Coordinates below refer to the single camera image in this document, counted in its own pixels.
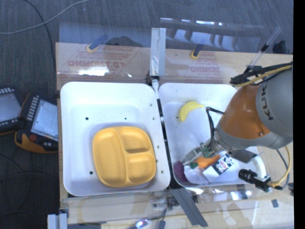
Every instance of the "table surface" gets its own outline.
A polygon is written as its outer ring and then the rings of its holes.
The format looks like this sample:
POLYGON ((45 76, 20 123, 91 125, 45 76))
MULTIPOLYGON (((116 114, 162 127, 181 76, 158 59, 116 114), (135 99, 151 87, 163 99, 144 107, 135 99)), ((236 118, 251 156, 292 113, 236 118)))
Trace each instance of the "table surface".
MULTIPOLYGON (((57 56, 59 55, 60 45, 57 45, 57 56)), ((175 60, 168 56, 171 64, 176 61, 183 62, 186 56, 189 55, 187 50, 179 50, 179 58, 175 55, 175 60)), ((234 53, 234 52, 213 52, 217 65, 229 66, 234 72, 241 71, 236 69, 240 65, 249 63, 255 54, 253 53, 234 53)), ((143 61, 147 53, 139 56, 138 59, 133 59, 133 65, 137 67, 137 60, 143 61)), ((262 66, 269 66, 278 63, 290 62, 293 60, 292 55, 283 54, 266 54, 261 60, 262 66)), ((57 67, 58 72, 61 66, 61 58, 58 57, 57 67)), ((87 81, 87 76, 77 75, 76 78, 70 75, 58 74, 57 86, 61 87, 69 81, 87 81)), ((104 221, 101 228, 130 228, 142 218, 159 217, 164 208, 152 206, 152 201, 156 202, 156 198, 162 199, 161 194, 122 194, 122 195, 104 195, 91 197, 68 197, 63 180, 62 180, 62 144, 61 144, 61 103, 58 99, 58 118, 59 118, 59 160, 60 160, 60 199, 61 209, 69 209, 68 224, 86 224, 104 221)), ((291 157, 293 157, 293 143, 288 145, 291 157)), ((285 166, 280 156, 275 150, 257 147, 258 152, 264 161, 266 171, 271 176, 272 180, 279 180, 285 173, 285 166)), ((284 148, 280 149, 281 154, 287 160, 288 156, 284 148)), ((290 170, 290 183, 294 182, 293 160, 290 170)), ((294 196, 291 194, 288 187, 283 190, 272 189, 268 193, 258 191, 252 185, 246 186, 246 190, 251 192, 247 199, 234 199, 234 189, 226 190, 222 187, 217 197, 211 194, 205 196, 204 193, 198 195, 199 202, 197 207, 201 211, 204 219, 209 227, 218 228, 294 228, 294 196)), ((146 228, 158 228, 160 219, 152 219, 151 224, 146 228)), ((194 226, 190 223, 180 206, 174 206, 167 209, 164 217, 166 228, 181 229, 181 228, 202 228, 194 226)))

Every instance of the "yellow divided dish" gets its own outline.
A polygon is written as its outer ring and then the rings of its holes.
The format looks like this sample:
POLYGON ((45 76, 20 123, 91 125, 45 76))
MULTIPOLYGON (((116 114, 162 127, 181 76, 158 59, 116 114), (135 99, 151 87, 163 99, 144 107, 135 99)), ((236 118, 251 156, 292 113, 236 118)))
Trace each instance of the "yellow divided dish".
POLYGON ((134 126, 114 126, 93 138, 93 160, 100 181, 109 187, 130 187, 149 182, 156 173, 152 142, 134 126))

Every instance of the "white cable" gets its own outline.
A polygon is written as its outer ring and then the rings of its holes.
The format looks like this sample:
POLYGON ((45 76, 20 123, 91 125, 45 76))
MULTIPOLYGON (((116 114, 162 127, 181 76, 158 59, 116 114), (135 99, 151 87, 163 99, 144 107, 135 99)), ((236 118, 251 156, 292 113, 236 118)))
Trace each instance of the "white cable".
POLYGON ((41 24, 37 24, 37 25, 34 25, 34 26, 31 26, 31 27, 28 27, 28 28, 25 28, 25 29, 22 29, 22 30, 18 30, 18 31, 12 31, 12 32, 0 32, 0 34, 2 35, 9 35, 9 34, 16 34, 16 33, 19 33, 19 32, 22 32, 22 31, 27 31, 27 30, 30 30, 30 29, 34 29, 36 27, 40 27, 44 24, 47 24, 49 22, 51 22, 53 19, 57 18, 58 16, 60 16, 62 13, 64 13, 65 11, 67 11, 68 9, 70 9, 71 7, 77 5, 77 4, 80 4, 80 3, 83 3, 83 2, 87 2, 87 1, 91 1, 91 0, 83 0, 83 1, 79 1, 79 2, 76 2, 72 5, 70 5, 69 7, 66 7, 63 11, 61 11, 59 14, 55 15, 53 18, 49 19, 48 21, 45 21, 44 23, 41 23, 41 24))

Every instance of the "banana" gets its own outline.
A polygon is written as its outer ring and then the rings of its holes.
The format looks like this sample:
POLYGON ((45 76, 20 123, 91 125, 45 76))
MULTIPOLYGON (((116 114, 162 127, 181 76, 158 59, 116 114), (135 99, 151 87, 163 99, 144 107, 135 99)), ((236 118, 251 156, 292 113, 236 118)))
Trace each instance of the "banana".
POLYGON ((204 105, 203 104, 199 104, 198 102, 196 101, 189 101, 187 102, 186 104, 184 104, 181 109, 179 110, 179 120, 181 122, 185 121, 188 114, 196 109, 196 108, 203 108, 204 105))

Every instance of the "handheld device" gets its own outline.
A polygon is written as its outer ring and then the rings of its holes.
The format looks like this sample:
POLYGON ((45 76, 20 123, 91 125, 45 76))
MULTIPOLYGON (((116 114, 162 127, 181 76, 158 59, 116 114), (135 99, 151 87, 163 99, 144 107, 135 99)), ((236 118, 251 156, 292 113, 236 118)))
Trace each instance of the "handheld device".
POLYGON ((18 129, 18 115, 23 98, 14 87, 0 87, 0 135, 18 129))
POLYGON ((30 93, 19 114, 20 129, 15 144, 36 153, 58 151, 58 118, 56 100, 39 92, 30 93))

